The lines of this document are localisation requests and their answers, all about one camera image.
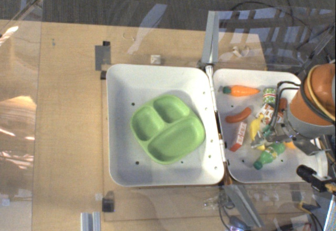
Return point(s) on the red and white packet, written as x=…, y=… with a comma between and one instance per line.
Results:
x=239, y=136

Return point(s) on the black cylinder on white bracket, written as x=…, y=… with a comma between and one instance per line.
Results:
x=308, y=173

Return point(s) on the white and red carton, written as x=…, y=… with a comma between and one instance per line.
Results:
x=266, y=113

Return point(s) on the red sausage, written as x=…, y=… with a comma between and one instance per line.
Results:
x=237, y=116

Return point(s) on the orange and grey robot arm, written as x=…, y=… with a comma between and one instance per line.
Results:
x=315, y=101

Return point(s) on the yellow banana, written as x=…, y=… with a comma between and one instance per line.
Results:
x=255, y=126

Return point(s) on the white plastic tray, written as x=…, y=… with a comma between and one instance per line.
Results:
x=126, y=151
x=239, y=169

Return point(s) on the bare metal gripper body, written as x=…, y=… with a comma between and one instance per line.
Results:
x=282, y=133

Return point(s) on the brown sausage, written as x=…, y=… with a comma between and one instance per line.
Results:
x=283, y=104

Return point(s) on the green bottle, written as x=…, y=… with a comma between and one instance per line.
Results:
x=269, y=155

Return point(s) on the small orange toy food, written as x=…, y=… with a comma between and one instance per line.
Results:
x=290, y=144

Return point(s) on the green and white can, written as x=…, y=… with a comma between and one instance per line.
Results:
x=269, y=95

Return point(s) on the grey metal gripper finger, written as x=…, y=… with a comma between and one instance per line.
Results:
x=258, y=143

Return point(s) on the orange carrot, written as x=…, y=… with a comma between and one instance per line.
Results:
x=242, y=90

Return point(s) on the green divided plate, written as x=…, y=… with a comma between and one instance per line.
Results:
x=168, y=130

